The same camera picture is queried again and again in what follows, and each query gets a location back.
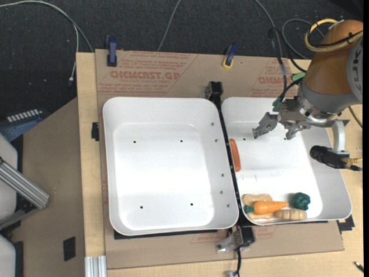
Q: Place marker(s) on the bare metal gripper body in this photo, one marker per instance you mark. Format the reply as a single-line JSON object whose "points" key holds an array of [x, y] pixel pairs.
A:
{"points": [[297, 112]]}

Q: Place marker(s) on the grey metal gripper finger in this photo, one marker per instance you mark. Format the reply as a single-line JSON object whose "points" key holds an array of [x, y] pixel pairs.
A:
{"points": [[263, 127], [294, 130]]}

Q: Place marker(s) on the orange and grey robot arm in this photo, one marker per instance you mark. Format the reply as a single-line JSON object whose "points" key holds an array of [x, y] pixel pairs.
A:
{"points": [[325, 71]]}

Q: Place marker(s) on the white plastic tray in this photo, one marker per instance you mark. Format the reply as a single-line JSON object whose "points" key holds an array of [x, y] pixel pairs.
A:
{"points": [[164, 166], [282, 166]]}

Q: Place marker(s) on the orange sausage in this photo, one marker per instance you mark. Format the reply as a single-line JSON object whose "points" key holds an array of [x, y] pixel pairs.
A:
{"points": [[235, 154]]}

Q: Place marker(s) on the thin black rod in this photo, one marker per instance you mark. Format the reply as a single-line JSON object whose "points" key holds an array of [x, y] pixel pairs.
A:
{"points": [[229, 160]]}

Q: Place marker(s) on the green broccoli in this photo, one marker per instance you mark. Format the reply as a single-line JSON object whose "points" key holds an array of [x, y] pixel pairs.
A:
{"points": [[301, 200]]}

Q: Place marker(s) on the beige bread slice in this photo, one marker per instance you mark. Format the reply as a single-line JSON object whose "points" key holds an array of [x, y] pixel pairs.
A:
{"points": [[258, 198]]}

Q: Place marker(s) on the orange carrot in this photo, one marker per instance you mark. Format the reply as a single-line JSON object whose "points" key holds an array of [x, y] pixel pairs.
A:
{"points": [[268, 207]]}

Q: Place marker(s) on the beige bread roll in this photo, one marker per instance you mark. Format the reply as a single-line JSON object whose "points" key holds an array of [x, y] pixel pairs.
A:
{"points": [[291, 214]]}

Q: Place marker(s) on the brown cardboard board red print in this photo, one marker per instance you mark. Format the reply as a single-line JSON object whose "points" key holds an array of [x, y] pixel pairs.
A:
{"points": [[178, 74]]}

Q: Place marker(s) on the black cylinder on white bracket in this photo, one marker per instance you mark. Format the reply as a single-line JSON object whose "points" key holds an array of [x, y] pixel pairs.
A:
{"points": [[331, 151]]}

